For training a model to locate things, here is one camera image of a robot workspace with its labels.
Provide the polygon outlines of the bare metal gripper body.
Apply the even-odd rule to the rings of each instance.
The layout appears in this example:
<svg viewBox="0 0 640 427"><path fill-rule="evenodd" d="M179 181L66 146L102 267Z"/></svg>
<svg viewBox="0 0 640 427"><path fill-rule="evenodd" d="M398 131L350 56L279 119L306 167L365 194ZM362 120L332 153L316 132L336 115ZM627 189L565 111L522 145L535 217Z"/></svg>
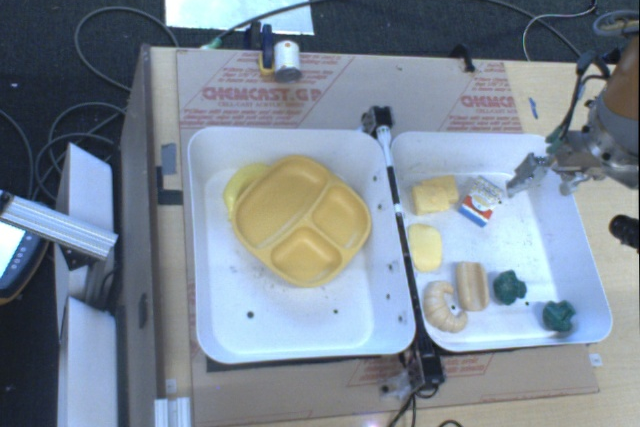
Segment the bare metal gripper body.
<svg viewBox="0 0 640 427"><path fill-rule="evenodd" d="M553 132L545 142L550 168L560 176L560 192L573 194L587 181L611 179L630 190L639 188L638 156L596 130Z"/></svg>

